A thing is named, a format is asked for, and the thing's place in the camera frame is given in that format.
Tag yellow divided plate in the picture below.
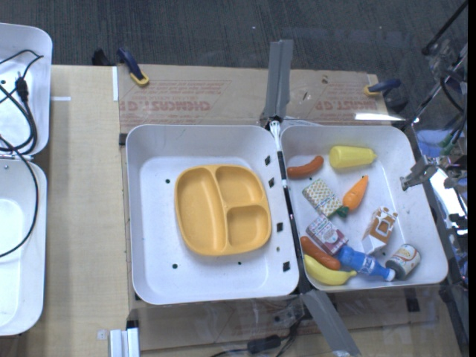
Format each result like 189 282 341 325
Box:
173 164 273 257

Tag black cable with plug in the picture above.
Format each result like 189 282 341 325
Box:
0 49 45 259

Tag pink and white carton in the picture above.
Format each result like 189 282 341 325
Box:
305 214 350 257

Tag black block with thin wires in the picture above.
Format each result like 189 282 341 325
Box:
247 334 283 355

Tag blue bottle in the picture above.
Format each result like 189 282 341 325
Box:
335 244 396 283

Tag dotted pattern carton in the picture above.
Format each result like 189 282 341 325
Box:
301 178 344 219

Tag small white and orange can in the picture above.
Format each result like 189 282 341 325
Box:
385 243 422 281

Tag thin black and white rod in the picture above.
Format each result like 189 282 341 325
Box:
271 120 305 294

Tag orange toy carrot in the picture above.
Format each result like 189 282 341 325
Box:
334 175 370 219

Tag yellow banana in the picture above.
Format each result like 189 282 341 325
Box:
303 254 358 286

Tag brown toy sausage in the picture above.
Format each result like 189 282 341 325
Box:
300 236 342 271
286 155 325 180

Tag brown cardboard board red print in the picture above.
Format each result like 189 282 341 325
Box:
117 63 440 351

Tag white plastic tray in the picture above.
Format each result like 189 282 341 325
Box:
0 22 54 160
125 123 300 306
279 124 449 293
0 157 49 337

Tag yellow squeeze bottle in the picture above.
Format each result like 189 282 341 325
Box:
328 145 378 170

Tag orange and white carton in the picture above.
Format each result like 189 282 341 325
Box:
361 206 399 256

